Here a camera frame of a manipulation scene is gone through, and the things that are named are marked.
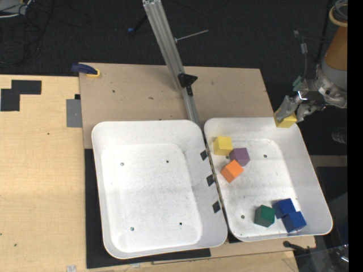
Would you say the yellow cube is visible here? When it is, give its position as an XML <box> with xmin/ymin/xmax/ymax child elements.
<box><xmin>213</xmin><ymin>135</ymin><xmax>234</xmax><ymax>156</ymax></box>
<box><xmin>273</xmin><ymin>110</ymin><xmax>298</xmax><ymax>129</ymax></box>

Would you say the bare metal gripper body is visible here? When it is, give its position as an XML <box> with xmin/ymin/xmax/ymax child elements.
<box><xmin>296</xmin><ymin>77</ymin><xmax>348</xmax><ymax>111</ymax></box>

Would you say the blue cube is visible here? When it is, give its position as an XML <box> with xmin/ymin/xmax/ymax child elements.
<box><xmin>272</xmin><ymin>198</ymin><xmax>297</xmax><ymax>219</ymax></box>
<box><xmin>281</xmin><ymin>210</ymin><xmax>307</xmax><ymax>233</ymax></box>

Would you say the orange cube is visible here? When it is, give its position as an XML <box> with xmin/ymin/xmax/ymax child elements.
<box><xmin>220</xmin><ymin>159</ymin><xmax>244</xmax><ymax>184</ymax></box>

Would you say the purple cube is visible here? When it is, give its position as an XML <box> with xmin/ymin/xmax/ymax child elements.
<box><xmin>229</xmin><ymin>147</ymin><xmax>251</xmax><ymax>167</ymax></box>

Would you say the pale wood board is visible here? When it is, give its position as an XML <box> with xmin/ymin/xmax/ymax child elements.
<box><xmin>78</xmin><ymin>63</ymin><xmax>317</xmax><ymax>264</ymax></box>

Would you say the white plastic tray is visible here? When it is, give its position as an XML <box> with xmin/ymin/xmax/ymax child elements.
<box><xmin>91</xmin><ymin>119</ymin><xmax>229</xmax><ymax>260</ymax></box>
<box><xmin>203</xmin><ymin>117</ymin><xmax>334</xmax><ymax>243</ymax></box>

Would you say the green cube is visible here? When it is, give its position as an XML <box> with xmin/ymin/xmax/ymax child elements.
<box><xmin>254</xmin><ymin>205</ymin><xmax>276</xmax><ymax>228</ymax></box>

